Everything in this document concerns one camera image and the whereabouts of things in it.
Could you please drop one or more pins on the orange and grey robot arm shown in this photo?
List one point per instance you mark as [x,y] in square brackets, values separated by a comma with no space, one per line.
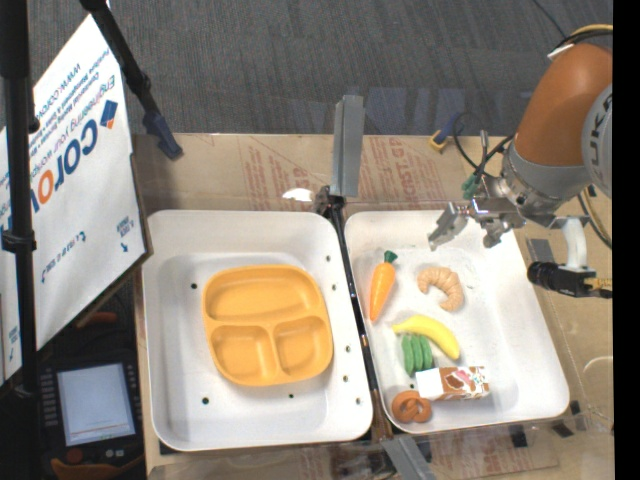
[560,103]

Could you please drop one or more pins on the orange divided plate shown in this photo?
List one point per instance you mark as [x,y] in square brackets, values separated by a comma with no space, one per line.
[267,325]

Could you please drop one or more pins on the white and brown carton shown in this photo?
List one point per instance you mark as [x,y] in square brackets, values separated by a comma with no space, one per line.
[450,383]

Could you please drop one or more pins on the orange carrot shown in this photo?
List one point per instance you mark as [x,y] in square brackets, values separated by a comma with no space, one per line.
[381,285]

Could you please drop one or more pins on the green pea pods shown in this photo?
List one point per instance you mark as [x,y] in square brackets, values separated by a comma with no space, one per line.
[415,355]

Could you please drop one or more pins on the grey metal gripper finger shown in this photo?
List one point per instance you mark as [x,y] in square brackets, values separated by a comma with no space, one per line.
[495,232]
[447,225]

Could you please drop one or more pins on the white plastic tray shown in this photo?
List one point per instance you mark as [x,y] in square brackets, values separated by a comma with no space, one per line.
[510,328]
[180,328]

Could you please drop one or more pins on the brown cardboard board red print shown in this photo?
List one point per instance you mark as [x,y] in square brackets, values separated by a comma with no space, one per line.
[400,168]

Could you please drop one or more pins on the yellow banana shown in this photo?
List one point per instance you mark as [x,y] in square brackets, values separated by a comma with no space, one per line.
[432,330]

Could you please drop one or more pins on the beige croissant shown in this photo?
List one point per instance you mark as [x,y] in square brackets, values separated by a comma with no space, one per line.
[447,285]

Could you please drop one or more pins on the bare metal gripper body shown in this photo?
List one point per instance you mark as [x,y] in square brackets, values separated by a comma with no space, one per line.
[505,203]

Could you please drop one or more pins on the black cylinder on white bracket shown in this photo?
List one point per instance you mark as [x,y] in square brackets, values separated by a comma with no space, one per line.
[557,275]

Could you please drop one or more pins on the brown pretzel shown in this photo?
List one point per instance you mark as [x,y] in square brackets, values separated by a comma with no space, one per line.
[400,408]

